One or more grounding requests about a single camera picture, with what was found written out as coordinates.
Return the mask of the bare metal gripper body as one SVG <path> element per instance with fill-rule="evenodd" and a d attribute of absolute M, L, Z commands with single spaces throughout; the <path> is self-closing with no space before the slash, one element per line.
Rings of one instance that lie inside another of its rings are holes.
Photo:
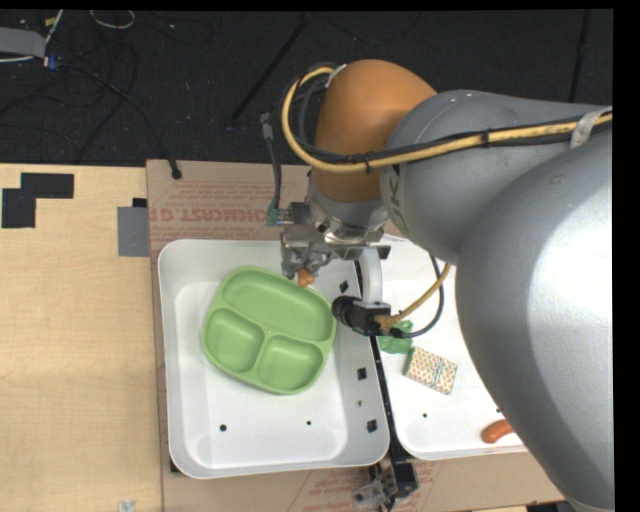
<path fill-rule="evenodd" d="M 331 259 L 356 260 L 372 249 L 381 259 L 391 251 L 382 242 L 388 214 L 381 201 L 292 202 L 278 211 L 283 248 L 295 250 L 304 264 L 309 252 L 326 252 Z"/>

